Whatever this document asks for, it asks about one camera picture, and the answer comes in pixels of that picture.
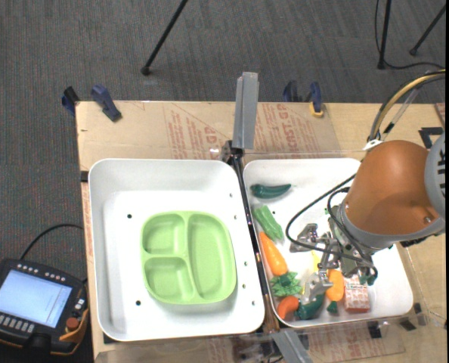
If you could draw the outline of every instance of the orange toy vegetable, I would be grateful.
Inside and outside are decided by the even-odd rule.
[[[300,306],[300,301],[295,296],[287,296],[284,297],[279,303],[277,307],[278,315],[282,320],[285,320],[285,316],[288,313],[296,311]]]
[[[284,257],[275,246],[274,242],[263,232],[260,231],[260,241],[262,242],[263,252],[273,275],[284,275],[288,272]]]
[[[337,269],[327,270],[327,277],[333,286],[325,291],[325,295],[330,301],[340,301],[344,297],[344,276]]]

